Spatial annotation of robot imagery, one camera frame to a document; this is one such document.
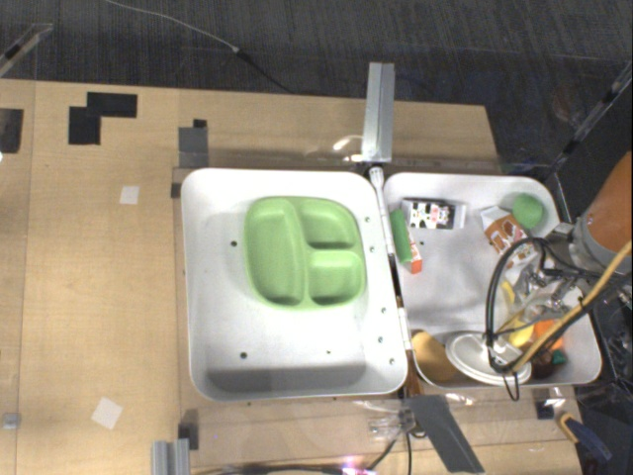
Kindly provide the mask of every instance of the yellow cable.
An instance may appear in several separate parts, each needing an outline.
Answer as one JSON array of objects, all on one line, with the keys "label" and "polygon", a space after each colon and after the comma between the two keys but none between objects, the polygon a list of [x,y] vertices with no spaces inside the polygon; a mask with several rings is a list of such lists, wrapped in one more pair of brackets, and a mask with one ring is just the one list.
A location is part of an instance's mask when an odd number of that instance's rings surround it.
[{"label": "yellow cable", "polygon": [[[617,266],[620,265],[620,262],[622,262],[622,260],[624,260],[624,257],[626,257],[626,255],[630,252],[631,252],[631,240],[629,240],[626,244],[624,244],[624,246],[622,246],[620,251],[618,251],[617,254],[613,257],[613,260],[611,260],[608,267],[602,273],[602,276],[600,276],[599,280],[597,280],[593,288],[585,297],[585,305],[588,305],[591,301],[593,301],[593,299],[595,299],[595,297],[600,293],[600,291],[602,290],[606,282],[609,280],[611,275],[615,272],[615,269],[617,268]],[[567,312],[567,314],[565,314],[557,322],[552,324],[552,326],[549,329],[547,329],[541,337],[539,337],[536,341],[534,341],[534,343],[532,343],[532,345],[525,351],[525,353],[521,355],[514,364],[512,364],[509,371],[510,372],[518,371],[518,369],[523,364],[528,362],[534,356],[534,354],[536,354],[542,348],[542,346],[545,344],[545,342],[553,333],[555,333],[560,327],[566,325],[578,312],[580,312],[583,309],[583,307],[584,307],[583,303],[578,303],[577,305],[573,307],[572,310]]]}]

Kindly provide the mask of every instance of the green object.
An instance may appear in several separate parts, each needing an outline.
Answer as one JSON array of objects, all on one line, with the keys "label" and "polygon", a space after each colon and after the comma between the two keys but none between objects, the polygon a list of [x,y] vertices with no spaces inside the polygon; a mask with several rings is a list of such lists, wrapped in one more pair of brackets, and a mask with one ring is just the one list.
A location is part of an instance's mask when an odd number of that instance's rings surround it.
[{"label": "green object", "polygon": [[567,362],[567,357],[563,353],[562,350],[554,350],[552,352],[552,364],[565,364]]},{"label": "green object", "polygon": [[407,221],[403,210],[394,210],[389,215],[389,221],[392,226],[392,234],[394,235],[394,246],[396,247],[396,255],[402,263],[411,262],[413,254],[411,253],[411,245],[408,241]]},{"label": "green object", "polygon": [[512,214],[525,229],[531,230],[543,220],[545,208],[536,197],[520,194],[514,199]]},{"label": "green object", "polygon": [[263,303],[349,304],[365,290],[365,257],[352,214],[311,197],[268,197],[246,213],[248,280]]}]

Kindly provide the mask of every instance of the wooden table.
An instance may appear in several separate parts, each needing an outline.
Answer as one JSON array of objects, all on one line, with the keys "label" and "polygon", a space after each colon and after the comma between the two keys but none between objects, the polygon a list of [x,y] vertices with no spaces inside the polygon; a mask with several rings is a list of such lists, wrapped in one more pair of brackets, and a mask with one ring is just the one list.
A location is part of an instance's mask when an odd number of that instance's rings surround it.
[{"label": "wooden table", "polygon": [[[102,119],[99,146],[69,145],[68,108],[85,106],[88,91],[136,94],[137,116]],[[0,473],[148,474],[152,442],[174,440],[191,406],[217,440],[192,452],[198,467],[311,461],[341,445],[380,452],[352,402],[227,406],[191,390],[170,198],[178,128],[194,119],[207,121],[213,165],[257,165],[259,149],[272,166],[302,157],[335,167],[345,150],[332,144],[362,134],[364,101],[0,80],[0,108],[25,111],[22,147],[0,163],[0,404],[22,415],[17,432],[0,430]],[[478,106],[397,103],[394,152],[428,166],[496,160]],[[124,186],[139,187],[137,204],[120,203]],[[123,407],[112,429],[91,420],[102,397]],[[574,447],[552,421],[536,421],[529,396],[515,408],[494,389],[455,400],[489,473],[579,473]],[[445,472],[428,440],[413,447],[420,473]],[[406,463],[399,444],[381,473]]]}]

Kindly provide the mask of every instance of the green plate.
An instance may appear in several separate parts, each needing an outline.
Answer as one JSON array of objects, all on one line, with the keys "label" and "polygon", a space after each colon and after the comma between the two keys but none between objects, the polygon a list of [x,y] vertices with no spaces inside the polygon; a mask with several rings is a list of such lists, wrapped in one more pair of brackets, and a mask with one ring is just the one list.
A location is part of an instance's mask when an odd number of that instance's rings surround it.
[{"label": "green plate", "polygon": [[365,290],[358,226],[344,206],[312,197],[268,197],[244,223],[248,280],[269,305],[341,306]]}]

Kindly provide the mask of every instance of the white paper piece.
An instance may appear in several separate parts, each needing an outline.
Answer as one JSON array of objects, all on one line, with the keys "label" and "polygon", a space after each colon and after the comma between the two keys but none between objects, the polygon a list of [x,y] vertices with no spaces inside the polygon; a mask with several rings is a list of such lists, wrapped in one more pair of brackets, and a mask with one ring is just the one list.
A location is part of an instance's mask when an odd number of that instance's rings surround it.
[{"label": "white paper piece", "polygon": [[123,407],[117,405],[114,401],[108,398],[101,398],[99,405],[97,405],[96,410],[92,414],[92,420],[104,428],[114,429],[122,411]]},{"label": "white paper piece", "polygon": [[139,186],[124,186],[121,190],[121,204],[138,204]]}]

